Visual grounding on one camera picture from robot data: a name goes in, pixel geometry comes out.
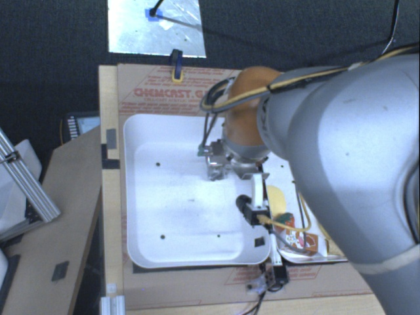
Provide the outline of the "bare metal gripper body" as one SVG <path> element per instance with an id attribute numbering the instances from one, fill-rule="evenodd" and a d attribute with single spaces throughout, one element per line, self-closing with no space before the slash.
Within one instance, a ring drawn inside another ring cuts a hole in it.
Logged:
<path id="1" fill-rule="evenodd" d="M 225 166 L 228 174 L 234 173 L 240 180 L 250 180 L 256 174 L 267 179 L 270 173 L 264 172 L 263 163 L 268 159 L 268 153 L 265 145 L 242 146 L 223 139 L 203 149 L 207 169 Z"/>

